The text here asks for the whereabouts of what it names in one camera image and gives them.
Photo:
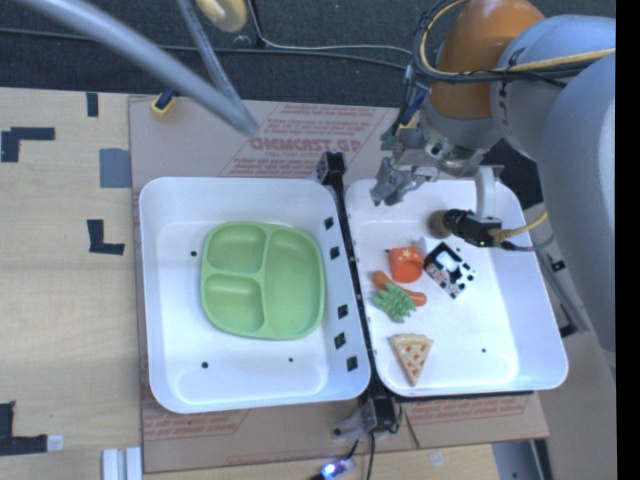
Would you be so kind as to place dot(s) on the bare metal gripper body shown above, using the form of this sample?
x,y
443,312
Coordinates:
x,y
419,149

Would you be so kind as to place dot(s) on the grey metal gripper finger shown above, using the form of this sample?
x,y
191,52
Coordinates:
x,y
406,180
382,183

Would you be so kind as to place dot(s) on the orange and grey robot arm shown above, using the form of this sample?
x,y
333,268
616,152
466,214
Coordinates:
x,y
570,133

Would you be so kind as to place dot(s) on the orange can with yellow stars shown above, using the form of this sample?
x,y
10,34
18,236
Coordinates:
x,y
405,265

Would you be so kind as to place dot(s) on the orange toy sausage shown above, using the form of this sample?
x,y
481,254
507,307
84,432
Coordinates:
x,y
381,279

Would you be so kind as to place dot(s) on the thin black and white rod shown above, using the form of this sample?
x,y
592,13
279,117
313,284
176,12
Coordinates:
x,y
356,278

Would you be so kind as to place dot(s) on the black and white carton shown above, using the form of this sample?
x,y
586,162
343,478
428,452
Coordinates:
x,y
450,273

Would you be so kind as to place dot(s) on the green toy vegetable bunch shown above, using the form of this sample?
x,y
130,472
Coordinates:
x,y
395,304

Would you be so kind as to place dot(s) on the green divided plate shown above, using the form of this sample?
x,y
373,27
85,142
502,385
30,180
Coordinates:
x,y
290,283

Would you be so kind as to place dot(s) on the white plastic tray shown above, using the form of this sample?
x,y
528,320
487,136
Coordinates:
x,y
250,368
475,328

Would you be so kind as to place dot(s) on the toy pizza slice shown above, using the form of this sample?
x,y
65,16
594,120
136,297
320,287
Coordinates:
x,y
411,355

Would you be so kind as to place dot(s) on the brown cardboard board red print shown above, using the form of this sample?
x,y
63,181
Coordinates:
x,y
190,133

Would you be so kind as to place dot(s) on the black cylinder on white bracket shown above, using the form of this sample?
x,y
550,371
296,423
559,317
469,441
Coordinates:
x,y
467,227

